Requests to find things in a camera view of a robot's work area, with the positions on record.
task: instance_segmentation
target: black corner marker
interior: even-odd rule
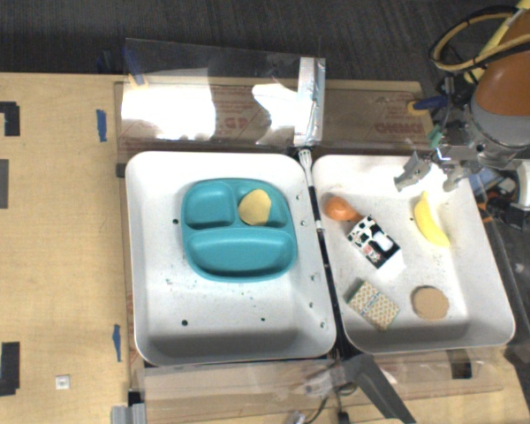
[[[19,137],[19,106],[15,102],[0,102],[4,114],[4,136]]]
[[[19,389],[19,343],[2,343],[0,396],[13,396]]]

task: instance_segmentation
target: wooden surface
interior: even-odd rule
[[[22,121],[21,136],[5,138],[0,116],[0,159],[10,160],[9,208],[0,209],[0,344],[21,344],[20,389],[0,397],[0,423],[107,423],[110,408],[126,401],[113,92],[119,80],[0,73],[0,100],[16,101]],[[107,142],[99,141],[96,109],[107,113]],[[122,362],[112,341],[114,324],[120,326]],[[505,362],[500,373],[501,391],[407,406],[419,422],[530,422],[513,367]],[[56,390],[56,375],[70,375],[71,388]],[[353,407],[350,415],[357,422],[381,417],[371,405]],[[280,423],[284,417],[216,422]],[[317,422],[336,422],[334,410]]]

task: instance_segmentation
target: yellow banana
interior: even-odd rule
[[[439,246],[450,246],[450,240],[435,223],[430,211],[428,202],[428,192],[424,192],[420,201],[414,207],[414,220],[418,224],[418,229],[433,244]]]

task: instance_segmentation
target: sink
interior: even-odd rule
[[[239,223],[240,180],[251,184],[247,191],[273,187],[288,211],[272,208],[262,227]],[[188,192],[207,181],[215,183],[183,209]],[[336,327],[297,162],[275,154],[145,152],[127,164],[125,182],[135,341],[146,361],[177,366],[329,352]],[[208,201],[222,204],[201,217],[196,209]]]

